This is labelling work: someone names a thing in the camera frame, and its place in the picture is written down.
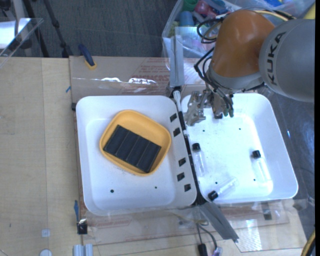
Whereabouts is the black tripod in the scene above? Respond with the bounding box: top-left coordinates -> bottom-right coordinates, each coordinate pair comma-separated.
22,0 -> 74,58

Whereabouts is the thin black and white rod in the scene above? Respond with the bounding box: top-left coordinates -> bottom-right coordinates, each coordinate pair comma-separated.
172,90 -> 202,205

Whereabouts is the white plastic tray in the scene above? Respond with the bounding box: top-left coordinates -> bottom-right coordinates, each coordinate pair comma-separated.
75,95 -> 198,217
180,92 -> 299,206

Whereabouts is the clear plastic storage bin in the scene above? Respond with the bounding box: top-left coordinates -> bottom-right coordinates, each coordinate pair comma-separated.
161,0 -> 316,60

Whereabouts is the yellow plate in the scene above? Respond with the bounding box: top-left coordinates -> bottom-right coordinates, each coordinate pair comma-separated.
99,109 -> 173,177

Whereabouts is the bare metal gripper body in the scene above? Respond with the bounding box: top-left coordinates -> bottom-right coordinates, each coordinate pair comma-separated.
201,88 -> 235,120

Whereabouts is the clear plastic bottle black cap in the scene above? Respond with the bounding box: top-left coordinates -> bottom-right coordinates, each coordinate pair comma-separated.
191,142 -> 209,177
207,176 -> 239,202
251,149 -> 273,186

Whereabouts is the black ribbed rectangular pad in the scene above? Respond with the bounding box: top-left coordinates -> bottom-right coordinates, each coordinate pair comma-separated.
102,124 -> 163,174

